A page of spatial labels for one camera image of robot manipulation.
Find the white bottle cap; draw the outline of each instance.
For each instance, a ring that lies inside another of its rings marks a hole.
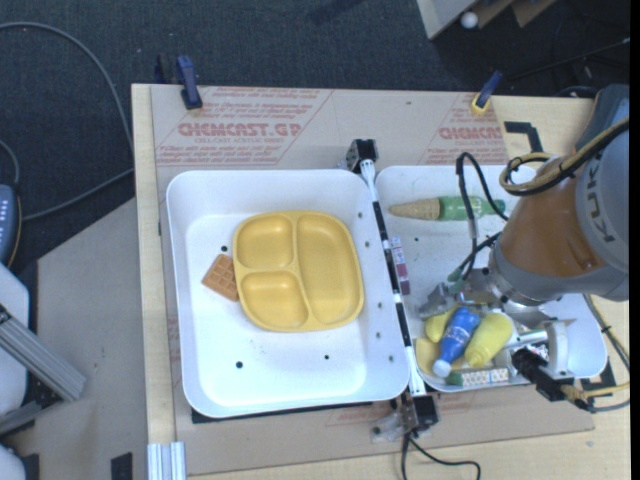
[[[433,363],[433,367],[431,369],[438,377],[445,379],[449,376],[449,372],[451,372],[451,365],[443,359],[438,359]]]

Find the green object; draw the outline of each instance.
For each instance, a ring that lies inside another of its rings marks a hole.
[[[467,220],[467,210],[464,207],[462,197],[439,197],[438,201],[440,202],[438,220]],[[473,214],[476,219],[479,219],[483,215],[495,215],[496,213],[493,211],[491,205],[481,197],[469,196],[469,202],[471,203],[471,208],[473,208]],[[504,212],[504,201],[494,199],[493,202],[501,212]]]

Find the yellow plate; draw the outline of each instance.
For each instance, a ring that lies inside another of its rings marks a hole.
[[[351,234],[327,213],[283,211],[245,220],[233,237],[233,262],[242,308],[265,329],[331,329],[362,310]]]

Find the mustard bottle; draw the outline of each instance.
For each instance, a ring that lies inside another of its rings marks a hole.
[[[456,306],[453,306],[448,311],[439,315],[430,316],[424,324],[424,333],[434,343],[438,343],[444,335],[444,330],[447,327],[449,318],[455,311]]]
[[[513,334],[513,322],[504,313],[489,313],[481,320],[469,344],[464,358],[472,368],[480,368],[491,361]]]

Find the table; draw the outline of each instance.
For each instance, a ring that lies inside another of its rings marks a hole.
[[[154,157],[151,87],[132,87],[135,137],[136,199],[140,243],[142,311],[148,442],[168,444],[176,440],[174,400],[169,368],[163,258],[158,235],[159,205]],[[363,97],[384,100],[384,92],[363,92]],[[496,117],[504,121],[535,123],[548,151],[566,153],[577,139],[591,111],[590,100],[498,97],[492,99]],[[527,150],[521,138],[505,135],[510,155]],[[628,347],[629,306],[598,299],[605,318]],[[612,365],[619,381],[626,372],[614,354]],[[626,393],[615,395],[623,400]],[[441,448],[434,453],[444,460],[472,459],[481,463],[483,477],[508,478],[630,478],[629,408],[597,414],[595,430],[573,434],[527,438]],[[244,478],[399,478],[399,454],[383,454],[337,461],[244,470],[211,475],[202,479]],[[408,459],[410,477],[471,478],[473,471],[446,468],[424,462],[417,453]]]

